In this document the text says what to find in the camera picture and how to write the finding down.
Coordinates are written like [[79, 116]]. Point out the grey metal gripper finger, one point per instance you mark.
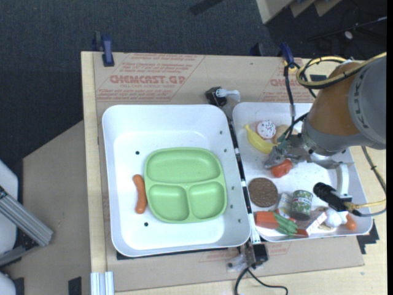
[[298, 160], [274, 158]]

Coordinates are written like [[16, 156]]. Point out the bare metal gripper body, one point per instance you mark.
[[296, 146]]

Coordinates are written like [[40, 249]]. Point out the orange tomato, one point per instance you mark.
[[282, 170]]

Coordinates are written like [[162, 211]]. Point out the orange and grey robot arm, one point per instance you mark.
[[334, 115]]

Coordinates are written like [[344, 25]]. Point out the white plastic tray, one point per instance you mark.
[[172, 241], [307, 177]]

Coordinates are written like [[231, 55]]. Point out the tan bread roll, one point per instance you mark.
[[281, 131]]

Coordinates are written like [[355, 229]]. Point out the yellow banana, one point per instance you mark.
[[258, 141]]

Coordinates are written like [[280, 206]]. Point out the round brown biscuit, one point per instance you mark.
[[263, 192]]

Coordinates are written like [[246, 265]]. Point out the thin black and white rod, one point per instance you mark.
[[242, 177]]

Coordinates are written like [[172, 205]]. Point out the green can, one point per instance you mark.
[[301, 203]]

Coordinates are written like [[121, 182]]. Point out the white and yellow can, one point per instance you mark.
[[285, 204]]

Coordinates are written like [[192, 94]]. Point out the orange carrot with green top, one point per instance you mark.
[[267, 220]]

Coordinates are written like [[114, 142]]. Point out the red and white carton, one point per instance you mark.
[[313, 224]]

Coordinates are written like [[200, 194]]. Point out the white lumpy toy food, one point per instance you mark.
[[334, 217]]

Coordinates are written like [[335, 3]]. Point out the small orange toy food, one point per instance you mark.
[[351, 223]]

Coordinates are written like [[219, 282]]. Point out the green divided plate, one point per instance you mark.
[[184, 183]]

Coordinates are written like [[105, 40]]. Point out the brown cardboard board red print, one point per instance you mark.
[[172, 78]]

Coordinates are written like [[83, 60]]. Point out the orange sausage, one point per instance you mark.
[[140, 194]]

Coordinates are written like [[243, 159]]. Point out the black cylinder on white bracket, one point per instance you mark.
[[330, 195]]

